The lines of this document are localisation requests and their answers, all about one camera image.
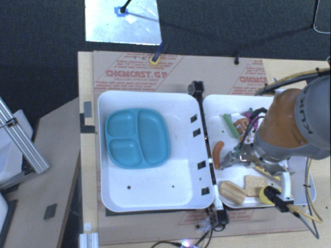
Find yellow pizza slice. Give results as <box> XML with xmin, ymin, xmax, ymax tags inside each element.
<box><xmin>251</xmin><ymin>163</ymin><xmax>282</xmax><ymax>182</ymax></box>

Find thin black and white rod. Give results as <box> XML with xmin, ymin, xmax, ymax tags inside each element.
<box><xmin>195</xmin><ymin>94</ymin><xmax>222</xmax><ymax>212</ymax></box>

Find orange sausage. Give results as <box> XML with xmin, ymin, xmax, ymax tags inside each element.
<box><xmin>212</xmin><ymin>141</ymin><xmax>225</xmax><ymax>170</ymax></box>

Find brown cardboard board red print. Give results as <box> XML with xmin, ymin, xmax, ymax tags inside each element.
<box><xmin>92</xmin><ymin>51</ymin><xmax>331</xmax><ymax>245</ymax></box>

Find purple grapes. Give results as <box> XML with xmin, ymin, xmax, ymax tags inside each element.
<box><xmin>244</xmin><ymin>107</ymin><xmax>260</xmax><ymax>129</ymax></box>

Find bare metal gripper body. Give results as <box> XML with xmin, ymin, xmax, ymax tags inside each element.
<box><xmin>234</xmin><ymin>147</ymin><xmax>263</xmax><ymax>166</ymax></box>

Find tan square biscuit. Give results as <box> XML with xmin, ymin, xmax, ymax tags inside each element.
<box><xmin>244</xmin><ymin>174</ymin><xmax>268</xmax><ymax>197</ymax></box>

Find green stick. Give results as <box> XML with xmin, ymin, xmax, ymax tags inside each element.
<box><xmin>222</xmin><ymin>113</ymin><xmax>240</xmax><ymax>138</ymax></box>

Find yellow round toy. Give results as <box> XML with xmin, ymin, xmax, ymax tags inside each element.
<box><xmin>259</xmin><ymin>186</ymin><xmax>276</xmax><ymax>205</ymax></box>

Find blue divided plate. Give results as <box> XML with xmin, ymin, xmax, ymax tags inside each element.
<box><xmin>104</xmin><ymin>107</ymin><xmax>172</xmax><ymax>169</ymax></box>

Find black cylinder on white bracket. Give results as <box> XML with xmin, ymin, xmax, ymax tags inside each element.
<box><xmin>263</xmin><ymin>172</ymin><xmax>294</xmax><ymax>213</ymax></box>

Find white plastic tray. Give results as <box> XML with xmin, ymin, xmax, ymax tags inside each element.
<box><xmin>202</xmin><ymin>94</ymin><xmax>317</xmax><ymax>209</ymax></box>
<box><xmin>97</xmin><ymin>90</ymin><xmax>216</xmax><ymax>213</ymax></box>

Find white and orange packet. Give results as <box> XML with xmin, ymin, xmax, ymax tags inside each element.
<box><xmin>231</xmin><ymin>113</ymin><xmax>260</xmax><ymax>145</ymax></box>

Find tan bread bun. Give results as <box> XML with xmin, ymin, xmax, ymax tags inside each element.
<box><xmin>219</xmin><ymin>180</ymin><xmax>247</xmax><ymax>205</ymax></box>

